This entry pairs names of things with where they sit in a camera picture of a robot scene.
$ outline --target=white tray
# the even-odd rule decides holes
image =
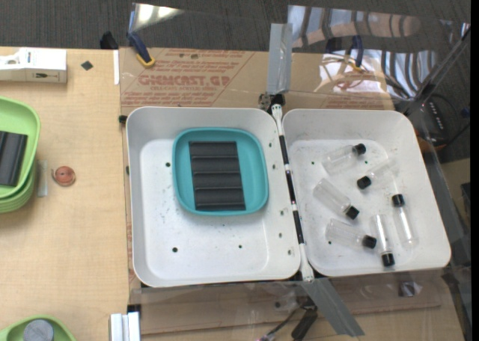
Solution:
[[[333,277],[441,268],[448,264],[451,247],[414,129],[404,115],[395,111],[296,109],[285,114],[283,123],[308,260],[319,273]],[[321,165],[326,152],[357,143],[367,147],[357,166],[334,176],[326,173]],[[402,246],[395,230],[391,186],[371,186],[362,191],[356,185],[369,168],[391,157],[399,164],[396,188],[404,195],[409,220],[418,237],[418,244],[410,249]],[[368,231],[372,215],[387,215],[396,262],[393,267],[383,267],[375,251],[328,243],[324,235],[326,225],[331,218],[341,217],[312,194],[323,177],[345,193],[360,211],[354,222],[345,217],[342,221]]]
[[[196,215],[175,197],[174,139],[195,127],[244,129],[266,159],[269,198],[258,212]],[[148,286],[281,280],[299,268],[299,246],[274,120],[254,108],[143,107],[126,121],[132,261]]]

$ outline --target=teal tray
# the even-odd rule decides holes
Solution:
[[[190,141],[234,141],[237,144],[239,169],[245,209],[199,210],[195,207]],[[198,215],[247,215],[260,210],[268,200],[268,176],[260,142],[241,129],[199,128],[181,132],[173,143],[172,171],[174,189],[181,206]]]

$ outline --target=red round object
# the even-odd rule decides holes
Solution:
[[[72,170],[70,167],[63,165],[55,171],[53,174],[53,179],[59,184],[64,187],[72,185],[75,182],[75,171]]]

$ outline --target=wooden table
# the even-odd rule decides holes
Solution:
[[[0,48],[0,55],[16,49]],[[93,68],[81,64],[90,61]],[[0,215],[0,328],[49,314],[77,340],[107,340],[109,316],[128,302],[122,133],[112,51],[67,51],[68,83],[0,83],[41,122],[37,159],[68,165],[46,197]]]
[[[0,48],[0,55],[15,51]],[[37,159],[46,159],[51,169],[68,165],[77,176],[70,187],[61,187],[49,178],[46,197],[35,193],[21,209],[0,215],[0,328],[27,316],[49,314],[61,320],[78,341],[101,341],[108,339],[109,316],[125,313],[129,303],[124,128],[118,123],[120,88],[114,82],[111,51],[69,49],[67,60],[66,85],[0,83],[0,95],[29,104],[40,116]],[[85,61],[90,61],[93,68],[84,70],[81,64]],[[343,286],[345,301],[366,333],[361,340],[461,340],[460,323],[447,285],[440,278],[431,281],[424,307],[407,309],[406,305],[394,311],[387,311],[387,305],[364,311],[351,288]],[[188,313],[188,307],[188,303],[183,309],[167,303],[162,311],[180,316]],[[233,318],[244,317],[239,312],[244,309],[222,308],[229,310]],[[145,329],[156,322],[156,314],[146,310],[142,313]],[[254,313],[247,315],[254,318]],[[289,341],[298,320],[295,316],[278,332],[277,340]],[[142,338],[254,340],[276,325],[243,325]],[[318,320],[308,333],[308,340],[318,339],[350,340],[336,335],[325,319]]]

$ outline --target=clear plastic sheet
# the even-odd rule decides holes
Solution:
[[[472,329],[470,222],[469,228],[464,225],[449,195],[424,105],[444,79],[451,87],[469,81],[454,71],[454,66],[470,69],[470,58],[464,57],[469,24],[295,5],[284,20],[272,21],[133,4],[129,33],[143,40],[156,62],[144,68],[133,47],[122,48],[121,114],[147,105],[267,110],[275,97],[266,93],[272,23],[290,23],[293,32],[290,89],[281,96],[285,109],[389,109],[411,117],[424,139],[421,149],[448,230],[451,262],[441,269],[359,277],[317,274],[334,292],[318,290],[316,303],[300,275],[151,288],[132,267],[127,212],[129,305],[141,310],[143,337],[300,340],[300,325],[310,319],[304,340],[467,338]],[[124,149],[127,165],[126,144]],[[321,310],[318,301],[333,311]]]

